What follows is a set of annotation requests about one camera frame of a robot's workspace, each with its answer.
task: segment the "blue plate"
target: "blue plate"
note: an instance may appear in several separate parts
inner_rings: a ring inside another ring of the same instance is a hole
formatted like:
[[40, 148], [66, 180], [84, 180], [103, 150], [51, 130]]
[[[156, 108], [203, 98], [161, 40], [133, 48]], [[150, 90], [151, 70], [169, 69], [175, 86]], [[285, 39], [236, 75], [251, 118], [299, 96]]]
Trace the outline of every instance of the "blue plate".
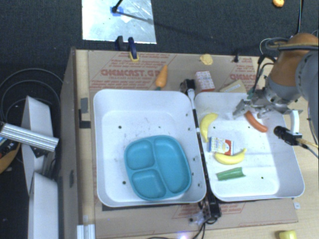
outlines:
[[173, 137], [157, 135], [134, 141], [125, 149], [124, 160], [132, 188], [142, 199], [174, 197], [191, 185], [188, 161]]

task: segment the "sausage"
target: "sausage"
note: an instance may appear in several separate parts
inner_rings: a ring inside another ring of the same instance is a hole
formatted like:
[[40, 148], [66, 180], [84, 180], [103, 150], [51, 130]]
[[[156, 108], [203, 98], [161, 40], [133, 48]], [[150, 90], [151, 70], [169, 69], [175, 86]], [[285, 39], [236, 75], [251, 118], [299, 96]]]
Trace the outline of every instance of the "sausage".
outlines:
[[253, 116], [253, 114], [248, 111], [245, 113], [245, 117], [247, 119], [247, 121], [250, 123], [250, 125], [252, 125], [255, 129], [257, 129], [258, 131], [265, 133], [268, 131], [268, 128], [265, 125], [260, 124]]

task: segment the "white tray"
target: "white tray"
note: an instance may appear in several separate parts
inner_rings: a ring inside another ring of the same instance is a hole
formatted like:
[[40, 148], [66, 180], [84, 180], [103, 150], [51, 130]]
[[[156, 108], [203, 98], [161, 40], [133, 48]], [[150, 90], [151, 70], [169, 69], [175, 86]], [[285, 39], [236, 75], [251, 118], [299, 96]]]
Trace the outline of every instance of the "white tray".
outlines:
[[[101, 90], [93, 100], [97, 155], [97, 191], [110, 207], [196, 203], [206, 184], [191, 103], [185, 94], [169, 91]], [[124, 163], [132, 141], [170, 135], [183, 148], [192, 174], [190, 188], [174, 198], [147, 201], [133, 191]]]
[[[218, 118], [210, 125], [208, 136], [234, 141], [234, 152], [247, 148], [244, 161], [237, 165], [218, 163], [212, 154], [205, 152], [210, 186], [214, 195], [222, 201], [246, 201], [300, 196], [305, 189], [304, 181], [292, 146], [278, 139], [273, 133], [278, 125], [286, 126], [283, 116], [269, 112], [258, 121], [268, 127], [260, 133], [244, 116], [233, 119], [232, 112], [243, 93], [200, 93], [195, 104], [199, 121], [207, 113], [217, 113]], [[216, 173], [242, 167], [242, 178], [218, 181]]]

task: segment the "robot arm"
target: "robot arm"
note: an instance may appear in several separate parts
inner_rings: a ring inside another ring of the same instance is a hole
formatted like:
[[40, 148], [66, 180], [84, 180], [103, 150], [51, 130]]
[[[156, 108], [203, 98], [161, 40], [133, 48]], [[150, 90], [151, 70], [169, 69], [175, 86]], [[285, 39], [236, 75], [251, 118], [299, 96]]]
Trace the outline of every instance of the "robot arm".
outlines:
[[283, 46], [285, 48], [281, 49], [264, 88], [253, 88], [247, 100], [237, 105], [233, 116], [240, 116], [254, 108], [259, 118], [272, 110], [294, 117], [296, 111], [290, 110], [288, 105], [303, 96], [309, 102], [310, 118], [318, 138], [318, 38], [300, 33]]

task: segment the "toy banana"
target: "toy banana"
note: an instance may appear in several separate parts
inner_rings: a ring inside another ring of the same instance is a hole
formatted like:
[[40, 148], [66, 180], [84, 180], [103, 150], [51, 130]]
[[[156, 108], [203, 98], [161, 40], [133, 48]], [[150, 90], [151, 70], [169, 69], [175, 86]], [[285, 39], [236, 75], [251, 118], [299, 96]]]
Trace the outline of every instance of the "toy banana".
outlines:
[[221, 164], [235, 165], [235, 164], [238, 164], [244, 160], [246, 151], [247, 151], [247, 149], [244, 148], [240, 153], [238, 153], [236, 155], [232, 155], [232, 156], [228, 156], [228, 155], [221, 154], [221, 153], [216, 153], [215, 158]]
[[208, 127], [209, 125], [217, 119], [218, 114], [210, 113], [207, 114], [200, 122], [199, 129], [202, 137], [204, 138], [205, 142], [208, 142], [207, 134], [208, 134]]

